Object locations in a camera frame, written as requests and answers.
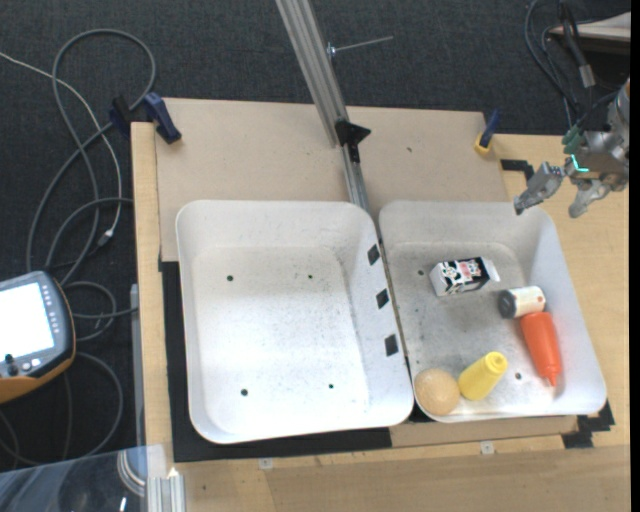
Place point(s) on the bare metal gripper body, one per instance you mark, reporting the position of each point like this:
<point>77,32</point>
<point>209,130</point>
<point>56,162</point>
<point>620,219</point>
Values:
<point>602,157</point>

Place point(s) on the white black red milk carton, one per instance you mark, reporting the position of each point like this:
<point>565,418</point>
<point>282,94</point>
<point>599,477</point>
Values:
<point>462,276</point>

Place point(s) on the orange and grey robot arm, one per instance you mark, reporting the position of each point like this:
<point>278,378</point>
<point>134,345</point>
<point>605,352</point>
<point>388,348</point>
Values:
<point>624,97</point>

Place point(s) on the yellow squeeze bottle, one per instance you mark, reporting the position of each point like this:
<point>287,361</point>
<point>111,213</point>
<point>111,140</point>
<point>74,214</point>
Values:
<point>481,377</point>

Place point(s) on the white plastic tray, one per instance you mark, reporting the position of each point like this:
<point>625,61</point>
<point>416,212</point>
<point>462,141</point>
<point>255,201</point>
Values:
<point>450,330</point>
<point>280,330</point>

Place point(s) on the tan round bread bun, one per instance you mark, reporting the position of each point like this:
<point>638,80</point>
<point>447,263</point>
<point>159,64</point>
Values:
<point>436,391</point>

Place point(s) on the white bottle with black cap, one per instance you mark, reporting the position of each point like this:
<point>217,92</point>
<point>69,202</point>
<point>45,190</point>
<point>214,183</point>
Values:
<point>525,301</point>

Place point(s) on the pale brown flat board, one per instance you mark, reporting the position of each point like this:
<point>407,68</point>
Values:
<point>250,165</point>

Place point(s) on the orange squeeze bottle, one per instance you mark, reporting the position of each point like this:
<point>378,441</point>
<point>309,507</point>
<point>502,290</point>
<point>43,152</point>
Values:
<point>541,345</point>

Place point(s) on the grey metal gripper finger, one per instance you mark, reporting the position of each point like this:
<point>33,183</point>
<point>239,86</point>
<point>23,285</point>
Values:
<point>590,196</point>
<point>540,184</point>

